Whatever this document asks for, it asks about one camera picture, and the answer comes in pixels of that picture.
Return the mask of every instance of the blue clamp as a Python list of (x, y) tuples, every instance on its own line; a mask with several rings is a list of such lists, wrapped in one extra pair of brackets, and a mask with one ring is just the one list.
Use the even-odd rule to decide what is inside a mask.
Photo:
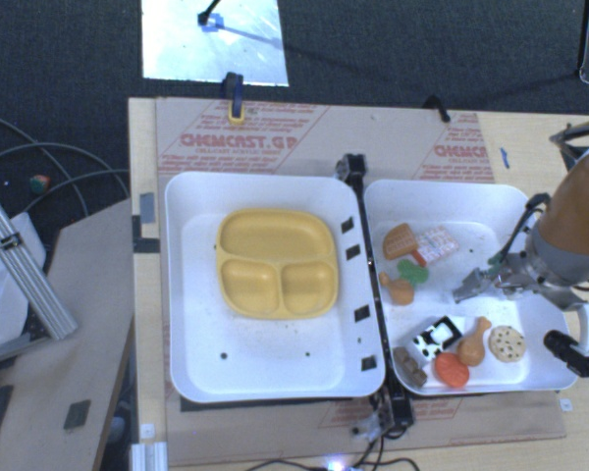
[(242, 124), (244, 122), (244, 105), (242, 104), (242, 75), (228, 72), (220, 85), (220, 97), (229, 99), (229, 122)]

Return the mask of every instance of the red toy food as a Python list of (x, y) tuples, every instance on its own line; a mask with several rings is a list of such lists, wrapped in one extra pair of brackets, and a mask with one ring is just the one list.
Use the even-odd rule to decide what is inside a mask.
[(439, 379), (453, 388), (461, 388), (469, 381), (469, 369), (451, 352), (441, 352), (436, 356), (434, 370)]

